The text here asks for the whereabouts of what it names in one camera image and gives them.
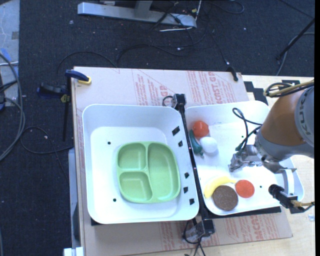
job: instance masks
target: banana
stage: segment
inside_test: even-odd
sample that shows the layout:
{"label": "banana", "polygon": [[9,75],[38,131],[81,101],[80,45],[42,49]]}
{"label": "banana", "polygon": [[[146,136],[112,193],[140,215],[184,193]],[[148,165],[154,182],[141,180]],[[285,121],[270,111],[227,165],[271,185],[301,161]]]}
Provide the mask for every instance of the banana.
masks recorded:
{"label": "banana", "polygon": [[204,188],[204,197],[209,198],[213,195],[217,187],[226,183],[236,183],[235,179],[231,179],[228,176],[221,176],[218,178],[211,179]]}

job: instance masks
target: egg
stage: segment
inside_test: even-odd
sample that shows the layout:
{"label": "egg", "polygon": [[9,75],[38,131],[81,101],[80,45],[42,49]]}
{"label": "egg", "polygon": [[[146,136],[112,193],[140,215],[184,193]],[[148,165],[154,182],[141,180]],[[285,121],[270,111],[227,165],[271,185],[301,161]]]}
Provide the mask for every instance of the egg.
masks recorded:
{"label": "egg", "polygon": [[207,153],[214,153],[218,149],[218,143],[213,137],[202,137],[199,142],[203,151]]}

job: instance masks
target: green divided plate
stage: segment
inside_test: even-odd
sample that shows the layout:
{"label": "green divided plate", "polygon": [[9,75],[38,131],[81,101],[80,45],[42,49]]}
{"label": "green divided plate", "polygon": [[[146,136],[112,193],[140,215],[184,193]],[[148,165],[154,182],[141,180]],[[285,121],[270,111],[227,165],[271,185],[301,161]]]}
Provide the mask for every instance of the green divided plate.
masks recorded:
{"label": "green divided plate", "polygon": [[173,200],[180,192],[176,157],[166,144],[143,141],[117,151],[117,179],[122,196],[134,203]]}

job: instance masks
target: dark carpet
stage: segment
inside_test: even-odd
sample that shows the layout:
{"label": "dark carpet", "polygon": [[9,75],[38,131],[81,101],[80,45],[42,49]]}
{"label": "dark carpet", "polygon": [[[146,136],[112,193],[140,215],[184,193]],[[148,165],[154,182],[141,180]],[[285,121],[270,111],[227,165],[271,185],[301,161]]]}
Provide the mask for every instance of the dark carpet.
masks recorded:
{"label": "dark carpet", "polygon": [[[74,66],[226,71],[230,65],[244,75],[275,76],[281,63],[276,57],[315,16],[314,0],[207,0],[197,29],[160,32],[172,26],[79,16],[81,2],[20,0],[19,80],[25,128],[33,127],[22,139],[37,153],[18,141],[0,162],[5,256],[57,256],[71,247],[68,150],[63,149],[73,145],[72,118],[70,113],[63,141],[64,104],[38,97],[41,83],[64,85],[65,70]],[[154,1],[151,8],[192,14],[199,1],[174,3]],[[290,48],[280,76],[314,77],[314,31],[313,24]],[[0,113],[0,153],[18,125],[18,108]]]}

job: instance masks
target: gray metal stand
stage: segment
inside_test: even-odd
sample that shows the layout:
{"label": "gray metal stand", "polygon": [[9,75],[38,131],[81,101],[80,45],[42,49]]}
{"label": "gray metal stand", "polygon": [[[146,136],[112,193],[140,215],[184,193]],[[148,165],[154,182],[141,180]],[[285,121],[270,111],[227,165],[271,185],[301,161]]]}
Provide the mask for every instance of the gray metal stand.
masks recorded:
{"label": "gray metal stand", "polygon": [[[78,5],[78,14],[156,23],[163,17],[164,12],[150,10],[152,2],[153,1],[136,1],[135,8],[82,2]],[[175,13],[169,13],[160,23],[175,26],[197,27],[196,20],[192,16]]]}

